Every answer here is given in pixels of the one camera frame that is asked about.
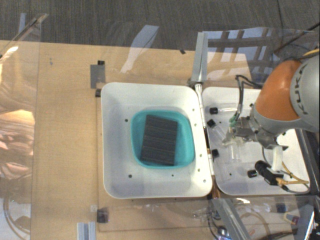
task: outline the dark gray floor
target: dark gray floor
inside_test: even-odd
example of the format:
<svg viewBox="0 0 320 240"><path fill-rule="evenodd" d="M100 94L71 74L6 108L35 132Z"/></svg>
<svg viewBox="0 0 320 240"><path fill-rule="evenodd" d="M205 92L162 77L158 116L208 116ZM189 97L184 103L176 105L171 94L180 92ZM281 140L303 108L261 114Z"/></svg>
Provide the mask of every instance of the dark gray floor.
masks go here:
<svg viewBox="0 0 320 240"><path fill-rule="evenodd" d="M181 47L190 32L248 27L307 29L320 0L0 0L0 40L12 39L21 13L48 13L42 41L130 46L144 25L160 26L159 48Z"/></svg>

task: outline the white plastic tray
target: white plastic tray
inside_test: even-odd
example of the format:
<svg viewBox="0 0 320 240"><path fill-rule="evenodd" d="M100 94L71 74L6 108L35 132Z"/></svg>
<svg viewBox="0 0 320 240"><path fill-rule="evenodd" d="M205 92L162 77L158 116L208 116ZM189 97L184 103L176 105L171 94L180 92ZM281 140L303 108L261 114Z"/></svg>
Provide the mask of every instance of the white plastic tray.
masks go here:
<svg viewBox="0 0 320 240"><path fill-rule="evenodd" d="M259 90L245 89L241 116L249 115L251 109L250 104L255 103L259 92ZM235 113L238 105L239 90L237 88L208 87L203 91L202 96L206 121L213 119L217 123L217 126L222 129L222 132L226 133L229 126L229 119ZM217 107L223 110L233 108L233 110L230 112L220 111L218 114L211 115L209 113L210 107ZM231 162L228 148L221 145L217 137L217 132L209 128L208 135L211 149L218 149L220 154L220 156L214 160L213 168L216 182L222 192L232 196L288 194L288 192L285 192L280 187L271 186L266 183L262 176L255 178L249 178L247 176L247 171L254 169L255 163L258 160L263 160L262 148L259 143L247 142L239 150L241 161ZM299 178L309 181L295 130L288 130L286 135L279 136L277 141L281 145L289 146L289 148L283 152L283 161L287 167ZM272 152L265 150L265 155L268 162L271 163L273 158ZM307 190L302 184L290 185L289 187L291 190L299 192Z"/></svg>
<svg viewBox="0 0 320 240"><path fill-rule="evenodd" d="M201 112L196 93L186 86L117 83L101 92L103 183L114 198L203 197L212 189ZM134 159L130 121L141 110L174 110L191 124L195 159L176 169L145 168Z"/></svg>

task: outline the black rectangular object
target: black rectangular object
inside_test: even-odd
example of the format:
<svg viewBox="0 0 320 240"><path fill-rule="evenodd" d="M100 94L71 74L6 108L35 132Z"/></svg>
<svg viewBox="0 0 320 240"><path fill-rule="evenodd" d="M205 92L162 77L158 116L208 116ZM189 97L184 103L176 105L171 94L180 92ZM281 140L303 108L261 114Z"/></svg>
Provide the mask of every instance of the black rectangular object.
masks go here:
<svg viewBox="0 0 320 240"><path fill-rule="evenodd" d="M155 115L147 115L140 160L174 166L177 132L178 122Z"/></svg>

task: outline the gray carpet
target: gray carpet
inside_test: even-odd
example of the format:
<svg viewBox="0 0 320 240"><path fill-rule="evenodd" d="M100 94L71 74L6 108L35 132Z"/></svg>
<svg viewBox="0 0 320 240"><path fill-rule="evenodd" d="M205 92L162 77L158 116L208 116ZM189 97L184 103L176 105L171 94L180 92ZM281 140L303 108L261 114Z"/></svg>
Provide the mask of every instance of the gray carpet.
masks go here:
<svg viewBox="0 0 320 240"><path fill-rule="evenodd" d="M42 41L130 46L144 25L159 26L153 46L176 49L191 32L276 27L305 30L319 22L320 0L0 0L0 40L38 13Z"/></svg>

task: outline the teal tray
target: teal tray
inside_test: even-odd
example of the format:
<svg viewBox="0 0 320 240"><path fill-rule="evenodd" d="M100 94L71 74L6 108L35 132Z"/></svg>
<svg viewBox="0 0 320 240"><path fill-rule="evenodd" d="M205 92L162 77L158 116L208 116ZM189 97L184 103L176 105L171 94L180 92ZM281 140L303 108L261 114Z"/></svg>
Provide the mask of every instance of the teal tray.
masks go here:
<svg viewBox="0 0 320 240"><path fill-rule="evenodd" d="M147 115L174 120L178 123L173 166L140 160ZM134 158L143 167L151 169L176 169L189 165L195 158L194 138L189 120L179 112L170 110L142 110L133 115L130 131Z"/></svg>

